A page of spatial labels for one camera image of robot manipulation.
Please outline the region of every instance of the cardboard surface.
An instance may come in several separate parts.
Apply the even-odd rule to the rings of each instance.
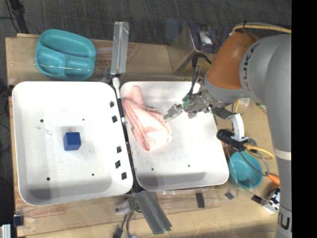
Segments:
[[[27,80],[51,80],[42,75],[34,64],[37,40],[37,35],[26,34],[18,34],[17,38],[6,38],[9,84],[16,85]],[[98,40],[93,42],[101,52],[97,57],[97,67],[92,80],[104,81],[107,68],[110,67],[112,43]],[[128,81],[190,80],[187,75],[173,74],[167,48],[164,45],[129,44],[126,71],[126,75],[121,78],[121,84]],[[11,98],[9,98],[9,107],[10,123],[13,128]],[[249,107],[239,106],[238,112],[243,112],[245,134],[253,138],[259,147],[273,152],[266,114],[252,101]],[[231,121],[217,119],[217,122],[218,128],[232,128]],[[112,237],[123,219],[122,215],[115,215],[114,204],[123,202],[125,196],[43,207],[30,206],[21,199],[18,192],[15,137],[12,131],[11,142],[15,209],[17,215],[24,215],[24,225],[17,228],[18,237]],[[268,164],[271,172],[277,175],[276,161],[268,160]],[[217,188],[234,189],[229,182]],[[239,192],[232,200],[223,197],[223,194],[209,196],[207,201],[209,205],[206,209],[200,210],[197,210],[193,194],[189,193],[173,199],[161,195],[158,197],[158,202],[172,223],[172,231],[155,237],[274,237],[277,214],[268,214],[260,204],[251,200],[253,194],[264,197],[274,188],[274,184],[268,178],[264,178],[258,188],[248,193]],[[130,232],[137,237],[153,237],[142,214],[134,215],[130,222]]]

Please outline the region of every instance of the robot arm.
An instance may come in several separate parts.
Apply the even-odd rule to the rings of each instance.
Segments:
[[[251,98],[267,107],[267,118],[280,179],[277,238],[292,237],[291,178],[291,35],[259,39],[249,31],[236,31],[222,44],[204,75],[199,92],[190,96],[183,110],[192,118],[211,111],[221,119],[233,119],[237,127],[230,138],[241,151],[244,131],[237,134],[240,119],[225,109],[240,98]]]

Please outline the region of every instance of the brown cylindrical joint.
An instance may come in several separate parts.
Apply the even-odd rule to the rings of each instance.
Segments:
[[[242,89],[239,79],[241,59],[248,47],[259,40],[249,31],[234,32],[221,45],[207,71],[210,84],[226,89]]]

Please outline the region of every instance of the black metal pole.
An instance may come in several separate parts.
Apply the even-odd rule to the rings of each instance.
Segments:
[[[12,8],[12,13],[14,14],[16,21],[18,22],[21,33],[28,34],[29,30],[26,26],[24,20],[24,7],[19,0],[9,0]]]

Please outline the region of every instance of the folded cloth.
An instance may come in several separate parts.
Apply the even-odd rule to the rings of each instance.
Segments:
[[[123,106],[143,149],[156,150],[172,140],[170,123],[164,122],[163,115],[157,109],[145,106],[138,86],[133,86],[123,98]]]

